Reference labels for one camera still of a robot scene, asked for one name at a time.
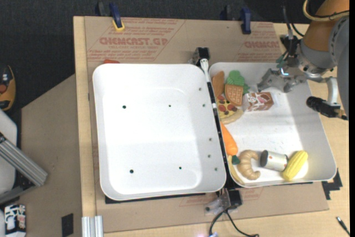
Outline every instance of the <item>metal bar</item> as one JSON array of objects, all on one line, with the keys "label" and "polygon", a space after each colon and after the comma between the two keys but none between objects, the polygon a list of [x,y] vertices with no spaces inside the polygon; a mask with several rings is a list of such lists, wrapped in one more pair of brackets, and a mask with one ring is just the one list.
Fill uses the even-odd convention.
[{"label": "metal bar", "polygon": [[14,146],[0,133],[0,156],[15,167],[34,185],[42,186],[48,176],[41,167],[28,158],[19,148]]},{"label": "metal bar", "polygon": [[82,237],[104,237],[103,219],[101,215],[94,218],[82,217]]},{"label": "metal bar", "polygon": [[4,204],[4,203],[8,202],[9,200],[17,198],[19,195],[27,193],[35,188],[37,188],[37,187],[32,186],[26,190],[23,190],[20,186],[17,186],[15,188],[13,188],[12,190],[7,191],[6,193],[3,193],[0,195],[0,204]]}]

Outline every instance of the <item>wooden table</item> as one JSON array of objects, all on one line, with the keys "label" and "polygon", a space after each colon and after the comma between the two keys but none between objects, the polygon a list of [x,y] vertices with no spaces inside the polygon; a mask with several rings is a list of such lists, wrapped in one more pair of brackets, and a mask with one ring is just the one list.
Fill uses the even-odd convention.
[{"label": "wooden table", "polygon": [[[285,24],[274,24],[277,34],[286,32]],[[307,25],[297,25],[300,31],[305,31]],[[90,126],[90,110],[88,102],[88,76],[85,47],[85,20],[84,17],[74,17],[74,45],[75,67],[78,103],[78,132],[80,154],[80,176],[82,194],[83,216],[96,216],[95,187],[93,176],[92,138]],[[314,96],[326,98],[325,84],[310,82]],[[350,226],[349,210],[349,131],[348,122],[340,119],[321,117],[324,130],[332,147],[333,154],[339,169],[343,187],[340,191],[331,192],[329,211],[320,211],[305,214],[291,214],[264,218],[238,220],[237,226],[247,233],[259,233],[267,236],[346,236],[345,231],[338,224],[336,217],[340,216]],[[194,224],[173,226],[167,228],[124,231],[105,234],[107,237],[121,236],[208,236],[210,224]],[[241,236],[232,227],[229,221],[215,224],[214,231],[219,236]]]}]

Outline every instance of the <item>toy pizza slice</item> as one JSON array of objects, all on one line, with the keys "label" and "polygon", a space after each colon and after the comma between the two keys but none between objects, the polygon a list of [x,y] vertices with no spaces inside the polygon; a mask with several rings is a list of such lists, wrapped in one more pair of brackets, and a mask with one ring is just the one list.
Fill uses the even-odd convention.
[{"label": "toy pizza slice", "polygon": [[221,122],[229,124],[235,122],[243,115],[243,110],[230,103],[223,95],[216,99],[218,115]]}]

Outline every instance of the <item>cardboard sheet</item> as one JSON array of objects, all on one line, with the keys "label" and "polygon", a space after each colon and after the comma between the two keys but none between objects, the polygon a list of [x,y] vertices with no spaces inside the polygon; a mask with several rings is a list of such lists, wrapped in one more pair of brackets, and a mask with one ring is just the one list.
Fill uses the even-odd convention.
[{"label": "cardboard sheet", "polygon": [[[197,47],[208,47],[209,63],[275,62],[281,55],[273,24],[252,22],[242,34],[239,21],[123,18],[116,32],[109,17],[85,17],[90,116],[97,214],[106,233],[210,222],[205,205],[215,193],[179,198],[106,204],[100,188],[97,128],[92,74],[105,59],[121,63],[187,63]],[[327,210],[321,183],[268,186],[240,190],[244,204],[235,219]]]}]

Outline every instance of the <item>toy food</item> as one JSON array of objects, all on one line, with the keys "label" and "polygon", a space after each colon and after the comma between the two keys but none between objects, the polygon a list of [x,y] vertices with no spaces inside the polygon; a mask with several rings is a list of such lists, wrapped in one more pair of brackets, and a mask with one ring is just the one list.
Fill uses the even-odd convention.
[{"label": "toy food", "polygon": [[308,159],[308,153],[304,150],[297,151],[288,161],[286,169],[282,172],[285,180],[291,181]]},{"label": "toy food", "polygon": [[240,72],[237,70],[232,70],[227,77],[227,84],[230,85],[244,85],[244,77],[240,75]]},{"label": "toy food", "polygon": [[286,169],[288,157],[286,154],[264,150],[260,155],[260,166],[282,172]]},{"label": "toy food", "polygon": [[237,157],[237,153],[238,153],[237,143],[235,142],[233,136],[225,127],[225,125],[222,122],[220,122],[220,125],[221,125],[222,137],[223,137],[224,145],[226,147],[227,154],[232,156],[233,164],[238,164],[239,159]]},{"label": "toy food", "polygon": [[242,106],[243,87],[238,85],[225,84],[224,93],[229,102],[236,106]]},{"label": "toy food", "polygon": [[269,110],[273,106],[270,92],[247,93],[242,99],[243,111]]},{"label": "toy food", "polygon": [[240,185],[244,185],[244,182],[239,178],[237,171],[234,169],[233,163],[232,163],[232,156],[228,155],[227,157],[228,160],[228,167],[229,167],[229,171],[232,175],[232,177],[240,184]]},{"label": "toy food", "polygon": [[238,171],[243,175],[243,177],[248,180],[256,180],[260,177],[260,171],[253,171],[251,167],[251,158],[255,160],[259,159],[259,155],[253,150],[244,150],[239,155],[240,163],[237,165]]},{"label": "toy food", "polygon": [[248,93],[249,86],[245,84],[244,77],[237,70],[232,70],[226,80],[227,84],[238,85],[243,87],[243,94]]},{"label": "toy food", "polygon": [[215,96],[218,97],[224,92],[224,72],[220,71],[212,77],[212,87]]},{"label": "toy food", "polygon": [[243,115],[242,108],[231,104],[223,95],[219,95],[216,98],[218,116],[224,124],[235,122]]}]

